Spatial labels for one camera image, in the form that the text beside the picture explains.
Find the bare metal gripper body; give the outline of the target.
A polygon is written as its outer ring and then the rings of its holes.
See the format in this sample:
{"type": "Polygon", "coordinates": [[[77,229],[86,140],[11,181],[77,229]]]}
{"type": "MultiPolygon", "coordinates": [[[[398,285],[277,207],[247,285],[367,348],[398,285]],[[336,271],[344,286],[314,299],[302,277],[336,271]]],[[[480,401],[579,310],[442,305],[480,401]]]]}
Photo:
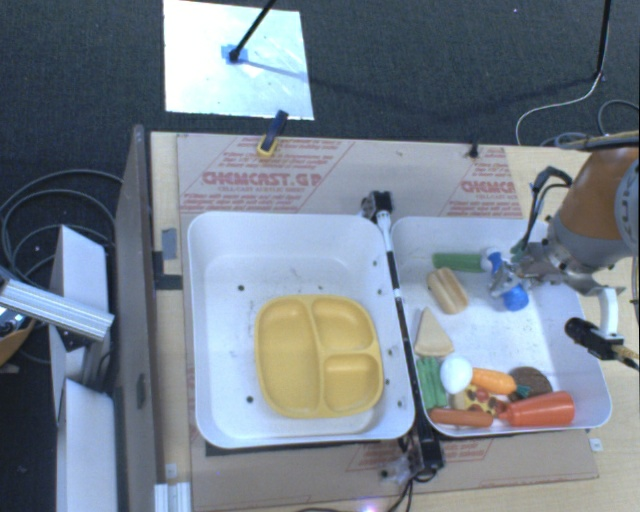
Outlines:
{"type": "Polygon", "coordinates": [[[520,258],[532,260],[531,285],[564,283],[583,296],[594,296],[602,289],[593,277],[596,268],[580,262],[555,241],[530,242],[520,258]]]}

